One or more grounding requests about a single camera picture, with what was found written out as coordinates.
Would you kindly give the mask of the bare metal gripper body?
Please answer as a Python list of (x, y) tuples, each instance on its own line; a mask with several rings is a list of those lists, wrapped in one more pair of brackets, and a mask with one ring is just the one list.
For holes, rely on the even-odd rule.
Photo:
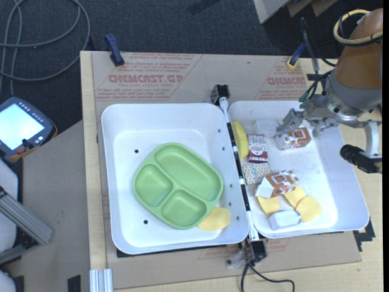
[(316, 94), (303, 110), (303, 118), (316, 127), (364, 127), (367, 123), (359, 117), (365, 110), (344, 102), (336, 93)]

